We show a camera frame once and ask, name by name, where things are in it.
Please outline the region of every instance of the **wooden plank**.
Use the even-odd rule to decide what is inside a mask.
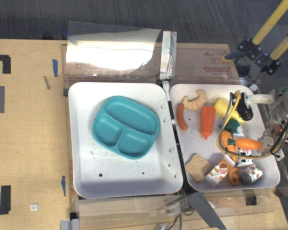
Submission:
[[[69,218],[63,43],[0,40],[0,54],[9,55],[12,61],[11,74],[2,74],[0,63],[0,86],[5,86],[5,113],[0,114],[0,186],[12,188],[11,211],[0,216],[0,229],[54,230],[60,229],[60,220]],[[58,61],[58,77],[54,77],[52,59]],[[30,211],[31,203],[38,203],[38,211]]]

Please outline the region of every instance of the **black corner marker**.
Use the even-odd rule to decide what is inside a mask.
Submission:
[[[2,73],[10,74],[11,73],[11,57],[8,55],[0,55],[0,61],[2,61]]]
[[[0,215],[8,214],[11,210],[11,186],[1,186]]]

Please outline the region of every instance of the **black floor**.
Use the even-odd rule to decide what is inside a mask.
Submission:
[[[0,0],[0,38],[41,39],[48,31],[54,39],[62,39],[60,29],[68,21],[77,21],[175,30],[178,42],[227,43],[234,49],[256,34],[281,1]],[[287,33],[288,11],[262,47],[272,52]],[[282,66],[274,75],[253,76],[261,80],[262,93],[288,86],[288,50],[280,61]],[[288,170],[288,157],[284,162]],[[288,218],[288,193],[280,196]]]

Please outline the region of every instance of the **toy bread slice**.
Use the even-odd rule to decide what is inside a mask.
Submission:
[[[190,162],[186,165],[187,173],[196,182],[201,182],[205,175],[211,171],[212,165],[209,161],[203,159],[200,155],[195,154]]]

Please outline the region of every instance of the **white square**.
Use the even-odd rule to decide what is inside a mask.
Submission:
[[[30,204],[31,211],[38,211],[38,203]]]

